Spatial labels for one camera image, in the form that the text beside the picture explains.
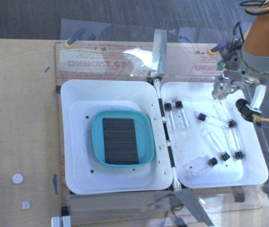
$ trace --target glass vial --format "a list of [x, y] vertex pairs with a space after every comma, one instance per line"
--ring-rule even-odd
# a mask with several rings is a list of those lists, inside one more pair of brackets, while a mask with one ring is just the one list
[[175, 131], [175, 124], [174, 124], [174, 119], [172, 116], [171, 103], [166, 103], [164, 105], [164, 108], [165, 108], [165, 118], [166, 118], [166, 122], [167, 122], [168, 132], [174, 132]]
[[197, 178], [206, 172], [210, 171], [217, 164], [216, 158], [205, 160], [202, 157], [195, 158], [183, 167], [189, 178]]
[[212, 151], [215, 152], [222, 160], [227, 161], [230, 158], [226, 149], [220, 143], [217, 135], [213, 131], [209, 132], [209, 130], [204, 128], [201, 129], [200, 133]]
[[208, 123], [220, 126], [220, 127], [227, 127], [227, 128], [229, 127], [228, 122], [216, 119], [214, 117], [211, 117], [209, 115], [205, 115], [203, 113], [198, 113], [198, 112], [195, 111], [194, 112], [194, 117], [197, 118], [200, 121], [208, 122]]
[[236, 122], [231, 118], [227, 107], [221, 100], [217, 100], [214, 103], [214, 109], [217, 114], [224, 120], [229, 122], [229, 129], [224, 128], [224, 134], [227, 142], [227, 146], [231, 151], [232, 156], [235, 159], [242, 159], [243, 154], [243, 143], [239, 141], [240, 135], [237, 129]]
[[224, 134], [227, 146], [231, 151], [232, 156], [237, 160], [242, 159], [243, 158], [243, 149], [241, 146], [242, 144], [239, 143], [235, 127], [232, 127], [230, 129], [227, 128], [224, 129]]
[[179, 130], [184, 130], [186, 128], [191, 128], [191, 123], [183, 110], [183, 105], [181, 101], [175, 102], [176, 107], [176, 127]]

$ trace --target gray carpet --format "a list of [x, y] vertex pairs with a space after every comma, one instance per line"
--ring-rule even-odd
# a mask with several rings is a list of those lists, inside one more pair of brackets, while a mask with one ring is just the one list
[[[184, 33], [185, 42], [222, 43], [230, 39], [240, 21], [245, 32], [254, 17], [247, 15], [240, 2], [246, 0], [0, 0], [0, 38], [60, 39], [62, 19], [93, 21], [116, 25], [142, 26]], [[181, 28], [191, 28], [185, 33]], [[152, 41], [138, 33], [121, 37], [107, 33], [106, 40]], [[179, 37], [169, 37], [174, 42]], [[262, 105], [269, 117], [269, 92]], [[269, 167], [269, 128], [257, 129]], [[269, 194], [269, 179], [264, 191]]]

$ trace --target metal clamp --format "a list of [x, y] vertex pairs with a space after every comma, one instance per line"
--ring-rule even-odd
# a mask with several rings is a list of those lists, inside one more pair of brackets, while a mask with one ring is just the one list
[[51, 227], [71, 227], [70, 216], [52, 217]]

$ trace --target robotic arm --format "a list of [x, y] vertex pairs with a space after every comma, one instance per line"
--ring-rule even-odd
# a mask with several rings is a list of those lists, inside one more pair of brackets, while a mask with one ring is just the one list
[[[220, 50], [222, 54], [222, 74], [215, 78], [212, 96], [214, 99], [224, 99], [228, 94], [243, 88], [245, 85], [256, 87], [254, 98], [249, 104], [244, 99], [236, 102], [242, 116], [252, 122], [252, 114], [260, 115], [259, 107], [265, 94], [263, 82], [269, 78], [269, 1], [249, 1], [241, 4], [248, 14], [255, 15], [246, 39], [244, 39], [240, 23], [233, 29], [230, 43], [224, 43], [223, 48], [217, 46], [209, 53]], [[261, 6], [251, 9], [250, 6]]]

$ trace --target blue clip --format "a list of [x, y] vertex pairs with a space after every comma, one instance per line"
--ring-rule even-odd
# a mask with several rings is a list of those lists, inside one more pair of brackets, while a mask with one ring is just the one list
[[68, 49], [73, 47], [76, 40], [79, 39], [84, 33], [85, 33], [85, 29], [80, 28], [72, 37], [70, 37], [68, 40], [65, 41], [65, 44], [64, 44], [65, 47]]
[[209, 54], [209, 55], [215, 55], [215, 54], [218, 54], [221, 50], [225, 49], [225, 48], [228, 47], [229, 45], [230, 45], [230, 43], [228, 43], [228, 42], [219, 44], [219, 45], [215, 46], [215, 47], [212, 48], [212, 49], [208, 49], [208, 54]]

